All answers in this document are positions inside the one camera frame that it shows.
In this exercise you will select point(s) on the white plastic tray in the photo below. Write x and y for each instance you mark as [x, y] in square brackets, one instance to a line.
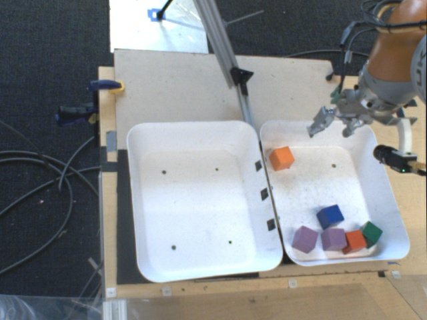
[200, 205]
[333, 185]

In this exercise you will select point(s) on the dark orange cube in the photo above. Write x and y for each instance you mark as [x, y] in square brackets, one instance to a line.
[355, 242]

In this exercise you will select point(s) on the thin black rod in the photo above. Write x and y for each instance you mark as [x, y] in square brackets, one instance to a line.
[273, 208]

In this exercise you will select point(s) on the green cube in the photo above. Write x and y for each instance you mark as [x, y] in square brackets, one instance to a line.
[373, 233]

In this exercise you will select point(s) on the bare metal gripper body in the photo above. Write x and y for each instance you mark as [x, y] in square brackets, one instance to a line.
[353, 107]

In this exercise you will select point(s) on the pale wood flat board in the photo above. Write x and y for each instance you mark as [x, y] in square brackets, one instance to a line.
[173, 92]

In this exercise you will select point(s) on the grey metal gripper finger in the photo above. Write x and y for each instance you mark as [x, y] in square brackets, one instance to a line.
[352, 127]
[321, 122]

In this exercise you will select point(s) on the black cylinder on white bracket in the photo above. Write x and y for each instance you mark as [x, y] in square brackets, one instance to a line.
[393, 157]

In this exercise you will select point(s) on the purple cube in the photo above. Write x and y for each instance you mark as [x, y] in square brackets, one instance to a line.
[333, 239]
[305, 239]

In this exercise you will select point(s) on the blue cube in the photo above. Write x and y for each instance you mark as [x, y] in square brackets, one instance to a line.
[330, 216]

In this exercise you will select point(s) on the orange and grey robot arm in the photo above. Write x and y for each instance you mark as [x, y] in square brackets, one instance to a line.
[393, 55]

